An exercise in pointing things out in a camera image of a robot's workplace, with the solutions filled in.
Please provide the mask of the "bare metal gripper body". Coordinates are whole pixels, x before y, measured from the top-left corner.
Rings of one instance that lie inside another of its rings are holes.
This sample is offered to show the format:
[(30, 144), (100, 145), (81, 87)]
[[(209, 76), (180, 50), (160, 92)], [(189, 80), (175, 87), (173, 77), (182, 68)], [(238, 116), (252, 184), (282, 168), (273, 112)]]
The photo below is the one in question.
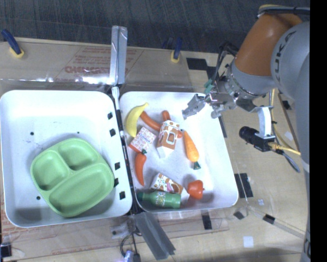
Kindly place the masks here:
[(223, 104), (224, 110), (240, 107), (253, 112), (255, 95), (243, 89), (232, 76), (223, 76), (216, 80), (205, 96), (205, 101), (212, 104)]

